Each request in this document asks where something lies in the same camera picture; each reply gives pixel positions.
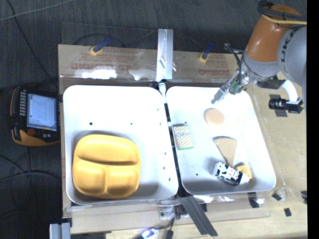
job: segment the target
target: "handheld device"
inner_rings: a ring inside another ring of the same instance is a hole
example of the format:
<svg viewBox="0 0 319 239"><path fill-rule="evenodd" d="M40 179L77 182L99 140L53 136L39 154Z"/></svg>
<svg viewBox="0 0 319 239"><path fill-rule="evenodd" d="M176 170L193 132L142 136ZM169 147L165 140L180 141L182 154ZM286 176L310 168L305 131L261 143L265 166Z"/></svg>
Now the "handheld device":
<svg viewBox="0 0 319 239"><path fill-rule="evenodd" d="M61 140L57 93L33 85L15 88L10 106L11 134L24 146L46 146Z"/></svg>

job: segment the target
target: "blue clip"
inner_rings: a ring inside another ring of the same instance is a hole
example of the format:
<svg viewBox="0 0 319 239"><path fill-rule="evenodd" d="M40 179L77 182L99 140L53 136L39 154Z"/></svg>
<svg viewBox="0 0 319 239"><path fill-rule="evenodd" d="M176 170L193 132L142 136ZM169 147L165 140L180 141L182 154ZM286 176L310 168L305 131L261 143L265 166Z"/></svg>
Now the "blue clip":
<svg viewBox="0 0 319 239"><path fill-rule="evenodd" d="M206 47L205 51L203 51L202 54L200 55L199 60L201 62L206 62L208 58L208 54L210 53L212 48L213 48L213 42L210 42L209 45Z"/></svg>
<svg viewBox="0 0 319 239"><path fill-rule="evenodd" d="M101 42L99 42L97 45L93 46L91 48L91 53L92 55L96 56L97 54L99 54L100 52L102 52L103 47L107 46L108 44L110 44L113 41L112 38L110 37L106 37L104 38Z"/></svg>

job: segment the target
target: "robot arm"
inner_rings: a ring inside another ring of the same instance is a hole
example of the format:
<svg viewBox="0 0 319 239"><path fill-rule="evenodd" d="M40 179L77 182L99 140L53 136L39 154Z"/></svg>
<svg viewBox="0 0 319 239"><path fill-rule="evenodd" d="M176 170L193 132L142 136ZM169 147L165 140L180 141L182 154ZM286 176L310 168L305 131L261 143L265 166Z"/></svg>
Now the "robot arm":
<svg viewBox="0 0 319 239"><path fill-rule="evenodd" d="M263 0L259 3L259 11L262 16L241 60L235 55L238 70L219 89L212 103L222 100L228 93L235 95L251 84L272 89L282 87L287 92L290 91L290 99L271 100L269 107L299 113L303 101L295 98L295 93L291 93L294 91L292 84L275 78L276 74L282 71L287 81L291 80L300 85L306 108L307 23L296 10L286 5L271 4ZM229 44L225 46L232 51Z"/></svg>

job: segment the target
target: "yellow plate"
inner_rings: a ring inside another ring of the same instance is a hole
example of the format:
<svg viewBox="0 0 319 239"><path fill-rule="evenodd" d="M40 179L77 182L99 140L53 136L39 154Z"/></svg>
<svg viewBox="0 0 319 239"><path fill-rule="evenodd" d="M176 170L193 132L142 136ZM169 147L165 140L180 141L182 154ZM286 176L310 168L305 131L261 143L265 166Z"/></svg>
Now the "yellow plate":
<svg viewBox="0 0 319 239"><path fill-rule="evenodd" d="M74 150L72 177L84 195L103 199L124 199L138 189L141 156L126 138L90 134Z"/></svg>

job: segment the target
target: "device button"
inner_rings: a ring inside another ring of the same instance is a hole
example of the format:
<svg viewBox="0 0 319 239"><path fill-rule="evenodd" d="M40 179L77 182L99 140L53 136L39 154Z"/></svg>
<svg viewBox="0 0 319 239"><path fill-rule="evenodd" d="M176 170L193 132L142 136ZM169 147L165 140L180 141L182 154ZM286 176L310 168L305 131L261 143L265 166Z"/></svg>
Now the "device button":
<svg viewBox="0 0 319 239"><path fill-rule="evenodd" d="M28 135L35 135L35 130L33 128L29 128L27 133Z"/></svg>

